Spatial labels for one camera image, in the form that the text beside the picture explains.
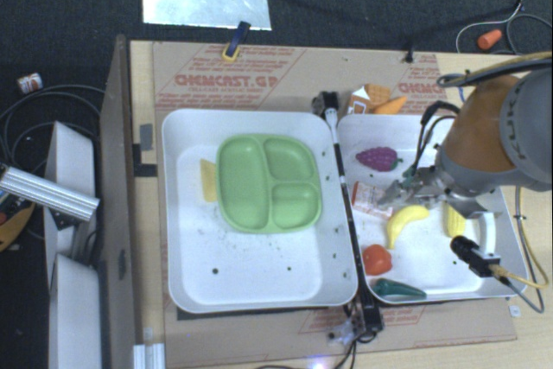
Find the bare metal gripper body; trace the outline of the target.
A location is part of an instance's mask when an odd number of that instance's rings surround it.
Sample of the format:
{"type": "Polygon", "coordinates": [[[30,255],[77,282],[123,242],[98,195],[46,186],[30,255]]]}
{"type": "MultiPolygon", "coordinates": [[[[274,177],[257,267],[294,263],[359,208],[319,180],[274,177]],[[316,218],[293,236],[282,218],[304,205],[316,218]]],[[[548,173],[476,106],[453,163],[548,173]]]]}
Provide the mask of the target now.
{"type": "Polygon", "coordinates": [[[436,166],[415,169],[404,173],[404,189],[408,203],[437,203],[448,196],[449,176],[436,166]]]}

